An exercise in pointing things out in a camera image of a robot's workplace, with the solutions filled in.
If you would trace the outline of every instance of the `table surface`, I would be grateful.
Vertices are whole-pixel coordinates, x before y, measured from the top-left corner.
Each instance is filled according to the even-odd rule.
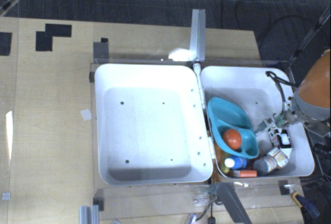
[[[53,37],[52,52],[37,52],[36,32],[45,31],[46,23],[70,24],[72,35]],[[88,76],[93,42],[108,38],[110,54],[119,57],[166,58],[174,48],[189,47],[190,28],[1,18],[0,32],[13,33],[14,43],[11,55],[0,57],[0,83],[6,84],[0,98],[14,112],[10,166],[5,164],[6,154],[0,153],[0,191],[11,193],[8,202],[0,202],[0,223],[6,223],[7,217],[10,224],[78,223],[79,207],[90,206],[94,196],[92,121],[81,114],[91,109]],[[253,32],[225,29],[206,30],[206,57],[260,59]],[[0,133],[0,145],[6,146],[2,128]],[[300,188],[298,179],[292,182]],[[253,223],[304,223],[289,196],[253,196],[242,195]],[[158,207],[171,208],[167,199],[152,203],[141,194],[118,199],[125,203],[117,200],[121,211],[117,214],[125,216],[119,218],[121,223],[185,223],[189,216],[185,206],[178,209],[182,214],[161,214],[167,210]],[[278,200],[277,206],[271,200]],[[232,223],[223,206],[214,215],[222,223]],[[101,223],[112,223],[111,217]]]

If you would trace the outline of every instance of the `blue bowl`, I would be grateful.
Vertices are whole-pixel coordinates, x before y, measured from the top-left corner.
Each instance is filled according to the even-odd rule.
[[[258,142],[243,109],[222,98],[213,97],[208,102],[207,112],[214,139],[224,152],[246,159],[254,159],[258,156]],[[229,148],[222,138],[223,133],[231,128],[242,135],[242,145],[235,151]]]

